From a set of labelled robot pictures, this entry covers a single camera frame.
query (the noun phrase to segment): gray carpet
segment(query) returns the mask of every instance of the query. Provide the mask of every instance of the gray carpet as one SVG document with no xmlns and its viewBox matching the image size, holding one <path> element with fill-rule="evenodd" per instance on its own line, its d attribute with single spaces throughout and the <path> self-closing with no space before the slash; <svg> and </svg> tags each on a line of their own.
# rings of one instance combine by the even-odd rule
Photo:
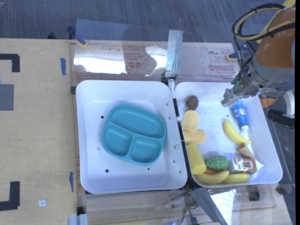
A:
<svg viewBox="0 0 300 225">
<path fill-rule="evenodd" d="M 233 43 L 231 26 L 241 15 L 261 4 L 284 1 L 0 0 L 0 38 L 48 38 L 53 33 L 58 39 L 69 39 L 67 27 L 75 28 L 88 20 L 90 24 L 104 22 L 94 39 L 118 40 L 123 35 L 120 29 L 131 25 L 153 32 L 130 32 L 123 39 L 166 41 L 165 31 L 180 29 L 185 42 Z M 260 32 L 272 15 L 266 12 L 254 16 L 245 24 L 245 32 Z M 284 109 L 284 101 L 279 100 L 272 108 Z M 284 168 L 281 191 L 295 224 L 295 130 L 268 122 Z"/>
</svg>

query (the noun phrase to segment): green broccoli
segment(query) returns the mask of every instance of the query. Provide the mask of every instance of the green broccoli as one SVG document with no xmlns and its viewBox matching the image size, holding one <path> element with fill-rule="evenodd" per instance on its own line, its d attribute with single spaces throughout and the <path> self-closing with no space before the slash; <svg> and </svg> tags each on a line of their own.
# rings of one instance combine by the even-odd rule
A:
<svg viewBox="0 0 300 225">
<path fill-rule="evenodd" d="M 225 156 L 217 155 L 205 161 L 206 167 L 214 171 L 227 170 L 229 161 Z"/>
</svg>

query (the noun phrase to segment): yellow cable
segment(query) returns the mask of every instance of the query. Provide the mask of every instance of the yellow cable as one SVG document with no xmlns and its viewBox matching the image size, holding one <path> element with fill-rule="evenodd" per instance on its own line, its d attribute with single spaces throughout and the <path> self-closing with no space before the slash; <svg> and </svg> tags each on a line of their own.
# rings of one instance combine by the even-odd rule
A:
<svg viewBox="0 0 300 225">
<path fill-rule="evenodd" d="M 281 23 L 281 24 L 278 24 L 278 25 L 276 25 L 276 26 L 274 26 L 274 27 L 271 27 L 271 28 L 269 28 L 269 29 L 267 29 L 267 30 L 263 30 L 261 33 L 256 34 L 256 35 L 253 35 L 253 36 L 251 36 L 251 37 L 242 37 L 242 36 L 238 35 L 238 30 L 239 30 L 239 28 L 240 28 L 240 25 L 241 25 L 243 22 L 245 22 L 245 21 L 246 21 L 250 16 L 252 16 L 253 14 L 258 13 L 258 12 L 261 12 L 261 11 L 266 11 L 266 10 L 282 10 L 282 9 L 281 9 L 281 8 L 278 8 L 278 7 L 272 7 L 272 8 L 265 7 L 265 8 L 261 8 L 261 9 L 258 9 L 258 10 L 256 10 L 256 11 L 254 10 L 254 11 L 248 13 L 246 16 L 244 16 L 242 19 L 240 19 L 239 22 L 236 24 L 235 29 L 234 29 L 234 33 L 236 34 L 235 36 L 236 36 L 238 39 L 240 39 L 240 40 L 251 41 L 251 40 L 255 40 L 255 39 L 257 39 L 257 38 L 259 38 L 259 37 L 261 37 L 261 36 L 263 36 L 263 35 L 266 35 L 267 33 L 270 33 L 270 32 L 272 32 L 272 31 L 274 31 L 274 30 L 276 30 L 276 29 L 279 29 L 279 28 L 281 28 L 281 27 L 283 27 L 283 26 L 286 26 L 286 25 L 290 25 L 290 24 L 296 23 L 296 19 L 291 19 L 291 20 L 289 20 L 289 21 L 286 21 L 286 22 L 283 22 L 283 23 Z"/>
<path fill-rule="evenodd" d="M 285 6 L 285 7 L 292 7 L 292 6 L 295 5 L 295 3 L 296 3 L 296 0 L 285 0 L 284 3 L 283 3 L 282 5 Z M 279 12 L 279 11 L 277 11 L 277 12 L 273 15 L 273 17 L 270 19 L 270 21 L 267 23 L 267 25 L 264 27 L 264 29 L 263 29 L 262 31 L 265 31 L 265 30 L 268 28 L 269 24 L 271 23 L 271 21 L 274 19 L 274 17 L 276 16 L 276 14 L 277 14 L 278 12 Z"/>
</svg>

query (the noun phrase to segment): blue divided plate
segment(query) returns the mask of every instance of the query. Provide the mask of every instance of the blue divided plate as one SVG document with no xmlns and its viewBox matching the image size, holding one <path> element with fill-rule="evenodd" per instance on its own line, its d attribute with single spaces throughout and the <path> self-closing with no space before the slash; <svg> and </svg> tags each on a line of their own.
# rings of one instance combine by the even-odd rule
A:
<svg viewBox="0 0 300 225">
<path fill-rule="evenodd" d="M 117 158 L 149 165 L 158 159 L 165 137 L 166 125 L 161 117 L 140 107 L 120 104 L 108 114 L 102 145 Z"/>
</svg>

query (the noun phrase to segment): brown ball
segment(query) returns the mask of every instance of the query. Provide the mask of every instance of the brown ball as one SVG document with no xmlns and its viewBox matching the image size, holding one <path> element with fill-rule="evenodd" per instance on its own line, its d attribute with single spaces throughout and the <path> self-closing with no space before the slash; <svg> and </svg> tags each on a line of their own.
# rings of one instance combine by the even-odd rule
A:
<svg viewBox="0 0 300 225">
<path fill-rule="evenodd" d="M 194 95 L 190 96 L 186 101 L 186 105 L 189 110 L 196 110 L 199 105 L 198 98 Z"/>
</svg>

